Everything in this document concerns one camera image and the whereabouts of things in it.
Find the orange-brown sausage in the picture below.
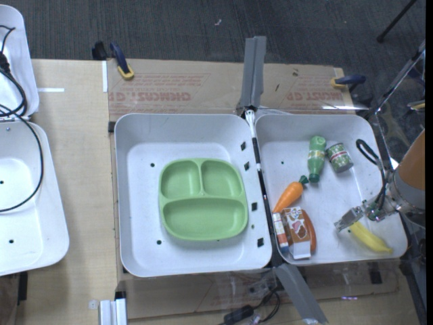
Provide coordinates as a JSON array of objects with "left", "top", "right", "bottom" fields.
[{"left": 300, "top": 209, "right": 318, "bottom": 254}]

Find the green plastic bottle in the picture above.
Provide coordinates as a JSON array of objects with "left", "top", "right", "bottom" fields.
[{"left": 306, "top": 135, "right": 327, "bottom": 183}]

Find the brown cardboard board red print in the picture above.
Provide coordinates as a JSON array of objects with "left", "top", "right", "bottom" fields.
[{"left": 106, "top": 58, "right": 401, "bottom": 320}]

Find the green divided plate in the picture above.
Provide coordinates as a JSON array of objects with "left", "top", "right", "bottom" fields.
[{"left": 158, "top": 158, "right": 250, "bottom": 242}]

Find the green white and red can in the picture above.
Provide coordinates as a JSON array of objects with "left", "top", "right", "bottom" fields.
[{"left": 325, "top": 142, "right": 355, "bottom": 174}]

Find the orange carrot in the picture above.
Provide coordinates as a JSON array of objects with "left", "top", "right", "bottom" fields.
[{"left": 272, "top": 175, "right": 310, "bottom": 215}]

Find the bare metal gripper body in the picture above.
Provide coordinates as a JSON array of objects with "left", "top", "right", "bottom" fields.
[{"left": 362, "top": 194, "right": 405, "bottom": 222}]

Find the brown and white carton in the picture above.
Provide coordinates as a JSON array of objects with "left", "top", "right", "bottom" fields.
[{"left": 281, "top": 207, "right": 313, "bottom": 261}]

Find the yellow banana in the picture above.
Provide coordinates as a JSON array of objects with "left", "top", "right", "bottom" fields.
[{"left": 348, "top": 221, "right": 394, "bottom": 254}]

